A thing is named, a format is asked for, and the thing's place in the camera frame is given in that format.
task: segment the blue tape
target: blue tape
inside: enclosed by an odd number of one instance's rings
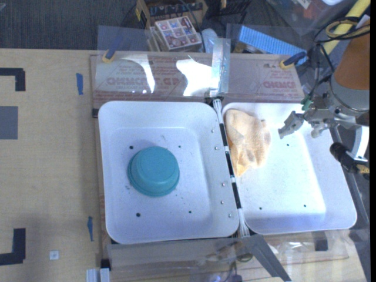
[[[76,73],[78,95],[83,95],[83,76],[80,73]]]

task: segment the wooden board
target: wooden board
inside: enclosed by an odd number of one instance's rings
[[[0,280],[83,281],[101,257],[89,51],[1,49],[0,67],[23,68],[26,91],[0,76],[0,105],[18,107],[18,139],[0,140],[0,253],[26,228],[23,264]],[[83,76],[79,95],[76,74]],[[87,227],[93,218],[93,240]],[[49,252],[59,250],[59,260]]]

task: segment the blue object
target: blue object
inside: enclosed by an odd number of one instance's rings
[[[300,59],[305,58],[306,56],[307,56],[307,54],[304,51],[299,52],[299,53],[293,55],[292,57],[286,59],[283,62],[283,65],[289,66],[289,65],[292,65],[292,64],[297,64],[300,61]]]
[[[304,49],[245,26],[241,27],[239,41],[271,54],[296,55],[300,52],[307,54]],[[297,65],[301,65],[306,60],[306,56],[301,58]]]
[[[78,95],[83,95],[83,76],[76,73]]]
[[[136,153],[127,169],[131,185],[142,194],[165,196],[179,182],[179,165],[167,149],[153,146]]]
[[[94,239],[93,239],[93,217],[91,217],[91,216],[88,217],[87,226],[88,226],[88,230],[89,230],[89,234],[90,234],[90,241],[94,241]]]
[[[120,45],[122,44],[123,41],[123,36],[122,35],[117,35],[115,40],[111,43],[110,48],[107,51],[106,54],[106,59],[111,59],[115,52],[119,49]]]

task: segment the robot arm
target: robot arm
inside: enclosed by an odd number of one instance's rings
[[[334,73],[321,82],[325,82],[324,94],[308,103],[303,100],[305,112],[292,112],[278,130],[279,135],[282,139],[294,133],[304,121],[312,126],[313,138],[339,125],[355,130],[351,150],[341,143],[335,143],[330,150],[346,170],[357,171],[358,165],[367,162],[364,155],[370,138],[369,121],[360,120],[370,110],[370,33],[352,39]]]

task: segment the yellow towel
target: yellow towel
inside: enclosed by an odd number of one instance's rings
[[[265,164],[270,146],[270,131],[265,120],[230,109],[225,114],[224,125],[236,176]]]

